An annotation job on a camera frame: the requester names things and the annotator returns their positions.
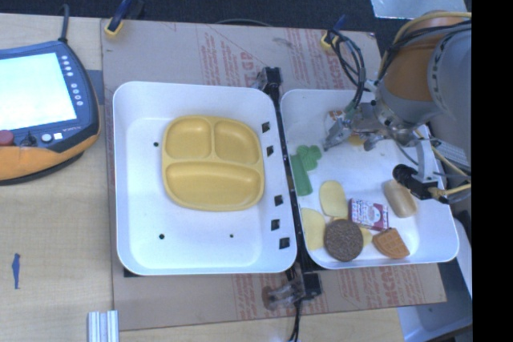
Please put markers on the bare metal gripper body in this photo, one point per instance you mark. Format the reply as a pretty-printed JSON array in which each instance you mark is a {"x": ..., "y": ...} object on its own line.
[{"x": 370, "y": 120}]

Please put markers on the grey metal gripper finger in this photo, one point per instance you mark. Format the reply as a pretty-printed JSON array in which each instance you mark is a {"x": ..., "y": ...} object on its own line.
[
  {"x": 372, "y": 141},
  {"x": 334, "y": 134}
]

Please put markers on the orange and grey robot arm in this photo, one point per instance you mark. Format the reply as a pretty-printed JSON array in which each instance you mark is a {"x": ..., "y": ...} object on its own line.
[{"x": 417, "y": 68}]

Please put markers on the yellow round piece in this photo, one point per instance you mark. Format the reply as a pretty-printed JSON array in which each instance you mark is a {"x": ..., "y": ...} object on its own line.
[{"x": 356, "y": 140}]

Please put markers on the orange and white packet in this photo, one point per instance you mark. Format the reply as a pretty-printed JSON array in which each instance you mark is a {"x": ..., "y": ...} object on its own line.
[{"x": 335, "y": 117}]

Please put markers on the white plastic tray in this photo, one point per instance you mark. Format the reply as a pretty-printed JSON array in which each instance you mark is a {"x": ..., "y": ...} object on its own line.
[
  {"x": 360, "y": 172},
  {"x": 192, "y": 244}
]

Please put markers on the green broccoli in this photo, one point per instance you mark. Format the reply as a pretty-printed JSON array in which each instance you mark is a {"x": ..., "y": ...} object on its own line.
[{"x": 301, "y": 172}]

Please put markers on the beige bread roll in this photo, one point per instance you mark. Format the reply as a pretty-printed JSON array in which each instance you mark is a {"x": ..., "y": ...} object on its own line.
[{"x": 400, "y": 198}]

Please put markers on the thin black rod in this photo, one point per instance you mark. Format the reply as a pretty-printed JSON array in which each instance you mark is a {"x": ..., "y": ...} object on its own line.
[{"x": 289, "y": 180}]

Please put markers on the pale yellow oval slice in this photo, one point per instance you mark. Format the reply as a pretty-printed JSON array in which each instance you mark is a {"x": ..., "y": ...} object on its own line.
[
  {"x": 333, "y": 199},
  {"x": 312, "y": 228}
]

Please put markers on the pink and white carton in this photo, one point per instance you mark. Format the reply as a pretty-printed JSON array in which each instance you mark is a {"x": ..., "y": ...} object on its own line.
[{"x": 368, "y": 214}]

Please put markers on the small yellow piece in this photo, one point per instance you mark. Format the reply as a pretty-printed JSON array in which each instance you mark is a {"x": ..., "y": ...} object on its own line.
[{"x": 366, "y": 237}]

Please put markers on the brown round biscuit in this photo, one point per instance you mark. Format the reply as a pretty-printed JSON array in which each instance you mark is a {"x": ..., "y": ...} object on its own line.
[{"x": 343, "y": 240}]

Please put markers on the orange waffle piece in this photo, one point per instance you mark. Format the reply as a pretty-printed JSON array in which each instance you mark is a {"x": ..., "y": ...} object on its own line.
[{"x": 390, "y": 244}]

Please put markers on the yellow divided plate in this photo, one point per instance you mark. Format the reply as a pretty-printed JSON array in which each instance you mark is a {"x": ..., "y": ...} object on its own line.
[{"x": 212, "y": 176}]

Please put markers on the brown cardboard board, red print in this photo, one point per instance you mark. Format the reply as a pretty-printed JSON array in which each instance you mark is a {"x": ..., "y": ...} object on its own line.
[{"x": 180, "y": 52}]

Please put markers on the black cylinder on white bracket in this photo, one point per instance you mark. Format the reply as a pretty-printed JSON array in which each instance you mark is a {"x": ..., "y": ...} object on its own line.
[{"x": 417, "y": 180}]

